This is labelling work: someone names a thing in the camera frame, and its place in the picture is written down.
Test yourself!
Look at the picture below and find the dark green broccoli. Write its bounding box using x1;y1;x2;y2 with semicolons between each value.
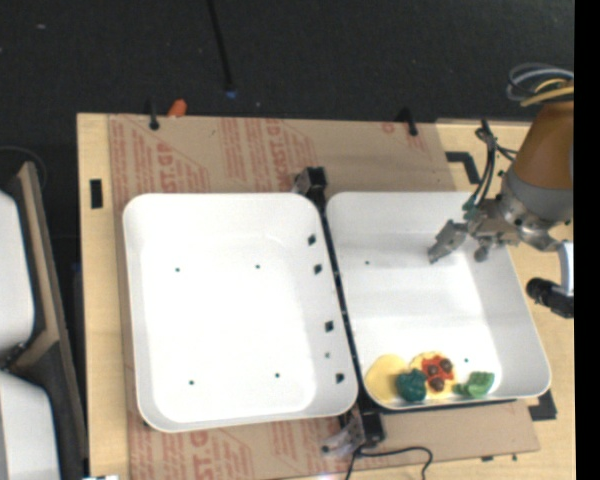
395;368;429;402

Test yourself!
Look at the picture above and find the brown cardboard board red print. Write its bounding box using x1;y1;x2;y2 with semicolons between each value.
107;113;542;480

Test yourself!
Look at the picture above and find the pizza slice with red topping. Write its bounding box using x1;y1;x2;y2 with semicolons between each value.
408;350;457;400

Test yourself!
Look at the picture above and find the white plastic tray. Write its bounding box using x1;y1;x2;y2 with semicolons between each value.
324;190;553;411
121;191;360;434

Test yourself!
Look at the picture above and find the pale yellow round biscuit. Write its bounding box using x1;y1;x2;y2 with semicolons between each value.
364;353;410;403

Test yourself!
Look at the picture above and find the black cylinder on white bracket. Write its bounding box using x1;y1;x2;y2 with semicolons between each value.
525;240;576;319

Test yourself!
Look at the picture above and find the light green leafy vegetable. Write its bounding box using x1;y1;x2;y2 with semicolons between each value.
451;370;496;399

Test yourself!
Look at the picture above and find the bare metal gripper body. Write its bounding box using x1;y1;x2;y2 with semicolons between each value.
467;198;559;253

